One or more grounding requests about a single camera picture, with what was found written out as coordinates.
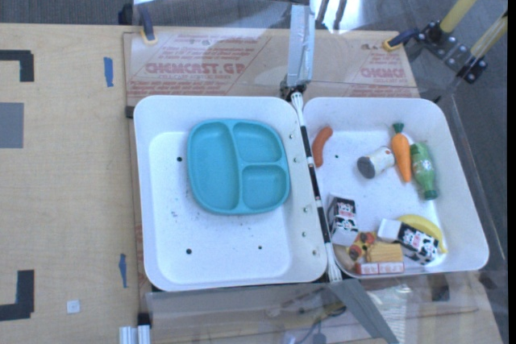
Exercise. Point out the tan biscuit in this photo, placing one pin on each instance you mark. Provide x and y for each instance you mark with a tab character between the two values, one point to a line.
342	257

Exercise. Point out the cow print milk bottle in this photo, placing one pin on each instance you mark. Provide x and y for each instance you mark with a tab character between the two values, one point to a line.
415	241

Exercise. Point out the yellow banana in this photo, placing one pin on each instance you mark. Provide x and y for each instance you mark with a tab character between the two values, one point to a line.
425	225

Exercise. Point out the black and white thin rod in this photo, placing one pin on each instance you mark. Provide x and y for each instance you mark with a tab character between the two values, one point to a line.
310	161

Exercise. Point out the white plastic tray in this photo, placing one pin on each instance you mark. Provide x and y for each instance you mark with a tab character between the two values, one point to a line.
383	193
225	249

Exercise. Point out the orange carrot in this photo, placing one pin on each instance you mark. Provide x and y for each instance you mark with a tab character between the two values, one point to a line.
402	153

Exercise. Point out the cow print milk carton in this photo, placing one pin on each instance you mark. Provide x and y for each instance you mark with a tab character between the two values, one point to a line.
342	219

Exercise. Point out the red and white packet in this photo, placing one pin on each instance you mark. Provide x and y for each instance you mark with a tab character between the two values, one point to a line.
379	268

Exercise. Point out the pizza slice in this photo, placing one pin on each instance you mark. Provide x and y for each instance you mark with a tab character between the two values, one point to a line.
361	243

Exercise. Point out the orange sausage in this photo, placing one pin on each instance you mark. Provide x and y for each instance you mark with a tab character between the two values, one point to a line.
321	145

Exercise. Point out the yellow waffle block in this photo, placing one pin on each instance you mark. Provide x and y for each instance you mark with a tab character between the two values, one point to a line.
385	252

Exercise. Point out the blue divided plate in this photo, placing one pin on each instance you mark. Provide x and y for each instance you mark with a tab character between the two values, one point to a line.
225	169

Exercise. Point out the brown cardboard board red print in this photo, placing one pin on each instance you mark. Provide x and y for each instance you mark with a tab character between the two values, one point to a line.
242	64

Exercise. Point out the green bottle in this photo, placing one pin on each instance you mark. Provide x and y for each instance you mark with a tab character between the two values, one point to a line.
423	171

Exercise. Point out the small white can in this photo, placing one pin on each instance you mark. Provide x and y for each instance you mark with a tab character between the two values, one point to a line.
379	162

